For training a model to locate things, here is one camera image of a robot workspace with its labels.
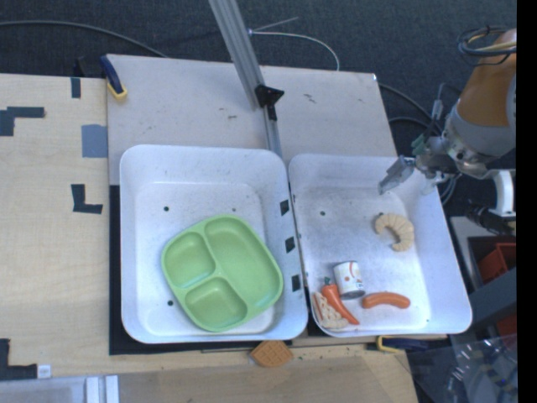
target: white tray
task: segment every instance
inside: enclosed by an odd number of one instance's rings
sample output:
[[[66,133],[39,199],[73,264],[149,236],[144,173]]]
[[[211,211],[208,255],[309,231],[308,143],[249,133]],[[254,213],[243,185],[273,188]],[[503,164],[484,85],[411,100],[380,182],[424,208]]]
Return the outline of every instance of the white tray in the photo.
[[[120,197],[122,320],[134,339],[286,340],[303,332],[308,312],[295,223],[287,172],[276,154],[264,149],[134,146],[121,158]],[[221,213],[245,219],[266,243],[282,271],[284,291],[258,317],[214,333],[198,328],[183,312],[160,268],[160,254],[176,234]]]
[[[465,331],[472,309],[461,277],[438,193],[423,196],[425,178],[416,171],[404,184],[380,196],[378,183],[394,162],[390,157],[301,154],[289,164],[289,181],[307,285],[319,291],[334,281],[336,264],[356,260],[367,293],[392,291],[411,300],[408,309],[362,309],[360,299],[344,301],[360,325],[337,337],[386,334],[444,334]],[[406,216],[414,246],[394,252],[394,236],[374,232],[380,213]]]

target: cork piece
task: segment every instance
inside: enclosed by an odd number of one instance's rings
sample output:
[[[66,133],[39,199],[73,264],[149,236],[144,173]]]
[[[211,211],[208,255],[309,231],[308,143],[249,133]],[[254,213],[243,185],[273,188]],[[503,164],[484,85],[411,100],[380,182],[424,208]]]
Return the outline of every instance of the cork piece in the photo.
[[[251,353],[252,359],[263,367],[278,367],[291,359],[293,353],[281,340],[265,340],[261,342]]]

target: can label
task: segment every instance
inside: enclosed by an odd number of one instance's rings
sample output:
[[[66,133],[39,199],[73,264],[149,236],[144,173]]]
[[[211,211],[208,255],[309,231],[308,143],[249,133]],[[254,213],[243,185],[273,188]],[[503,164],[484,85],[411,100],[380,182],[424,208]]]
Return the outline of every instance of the can label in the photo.
[[[339,295],[344,299],[363,296],[366,291],[362,282],[362,274],[356,261],[347,261],[334,267]]]

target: hot dog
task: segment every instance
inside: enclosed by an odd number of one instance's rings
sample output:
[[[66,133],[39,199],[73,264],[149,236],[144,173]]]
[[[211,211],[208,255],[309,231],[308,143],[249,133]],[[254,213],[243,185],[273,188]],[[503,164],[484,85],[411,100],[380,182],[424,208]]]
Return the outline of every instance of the hot dog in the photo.
[[[400,309],[410,306],[410,299],[395,292],[376,292],[362,298],[362,307],[370,309],[378,305],[391,305]]]

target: green plate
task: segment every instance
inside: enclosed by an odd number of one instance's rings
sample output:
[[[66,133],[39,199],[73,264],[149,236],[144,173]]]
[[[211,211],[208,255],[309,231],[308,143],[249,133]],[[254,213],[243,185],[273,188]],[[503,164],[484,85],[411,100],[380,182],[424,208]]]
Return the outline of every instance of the green plate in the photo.
[[[172,238],[161,265],[186,314],[210,332],[249,321],[271,307],[284,288],[263,240],[234,215],[208,218]]]

